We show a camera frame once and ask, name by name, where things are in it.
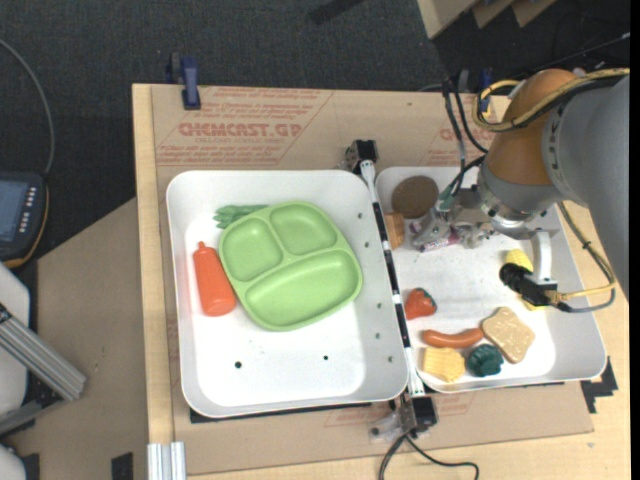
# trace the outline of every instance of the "toy sausage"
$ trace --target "toy sausage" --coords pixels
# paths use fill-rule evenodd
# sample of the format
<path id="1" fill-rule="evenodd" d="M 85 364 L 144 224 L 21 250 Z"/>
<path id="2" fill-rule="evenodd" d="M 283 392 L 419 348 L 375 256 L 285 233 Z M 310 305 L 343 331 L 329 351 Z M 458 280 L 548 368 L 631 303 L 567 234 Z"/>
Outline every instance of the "toy sausage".
<path id="1" fill-rule="evenodd" d="M 445 334 L 432 329 L 422 333 L 424 342 L 432 347 L 466 348 L 478 343 L 482 338 L 484 333 L 478 328 L 458 334 Z"/>

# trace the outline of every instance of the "green divided plate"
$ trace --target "green divided plate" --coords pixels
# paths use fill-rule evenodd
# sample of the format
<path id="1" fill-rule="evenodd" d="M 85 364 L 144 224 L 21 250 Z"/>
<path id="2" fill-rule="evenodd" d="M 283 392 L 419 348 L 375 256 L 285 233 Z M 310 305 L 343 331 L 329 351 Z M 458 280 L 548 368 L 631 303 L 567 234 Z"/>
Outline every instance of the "green divided plate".
<path id="1" fill-rule="evenodd" d="M 317 206 L 268 206 L 229 225 L 222 265 L 251 318 L 272 331 L 312 324 L 353 301 L 362 270 L 348 242 Z"/>

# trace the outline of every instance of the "monitor screen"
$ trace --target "monitor screen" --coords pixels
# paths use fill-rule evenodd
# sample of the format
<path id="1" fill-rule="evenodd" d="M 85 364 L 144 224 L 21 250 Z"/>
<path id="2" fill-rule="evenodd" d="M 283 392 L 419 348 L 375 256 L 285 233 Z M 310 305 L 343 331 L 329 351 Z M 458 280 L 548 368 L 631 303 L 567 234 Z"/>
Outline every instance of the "monitor screen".
<path id="1" fill-rule="evenodd" d="M 15 238 L 28 189 L 25 181 L 0 180 L 0 241 L 11 242 Z"/>

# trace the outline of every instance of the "orange bottle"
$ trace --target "orange bottle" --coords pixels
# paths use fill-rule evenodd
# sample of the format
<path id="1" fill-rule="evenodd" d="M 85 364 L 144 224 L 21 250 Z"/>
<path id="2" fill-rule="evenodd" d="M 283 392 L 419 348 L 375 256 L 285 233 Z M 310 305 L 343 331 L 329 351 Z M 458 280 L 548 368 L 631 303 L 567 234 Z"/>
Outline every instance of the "orange bottle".
<path id="1" fill-rule="evenodd" d="M 199 242 L 193 263 L 202 311 L 209 316 L 229 313 L 236 307 L 236 295 L 216 250 Z"/>

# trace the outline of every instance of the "gray carpet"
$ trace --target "gray carpet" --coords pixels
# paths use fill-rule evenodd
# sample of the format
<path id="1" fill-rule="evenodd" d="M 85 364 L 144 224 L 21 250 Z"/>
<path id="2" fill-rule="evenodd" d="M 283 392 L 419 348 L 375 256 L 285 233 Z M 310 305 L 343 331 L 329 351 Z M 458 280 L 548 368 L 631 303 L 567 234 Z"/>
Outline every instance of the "gray carpet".
<path id="1" fill-rule="evenodd" d="M 0 0 L 0 38 L 33 68 L 57 134 L 37 255 L 135 195 L 131 84 L 163 82 L 172 51 L 203 84 L 414 91 L 468 69 L 526 73 L 630 30 L 630 0 L 561 0 L 525 28 L 470 14 L 427 38 L 416 0 Z M 629 66 L 629 41 L 564 62 Z M 38 94 L 0 49 L 0 169 L 43 169 Z"/>

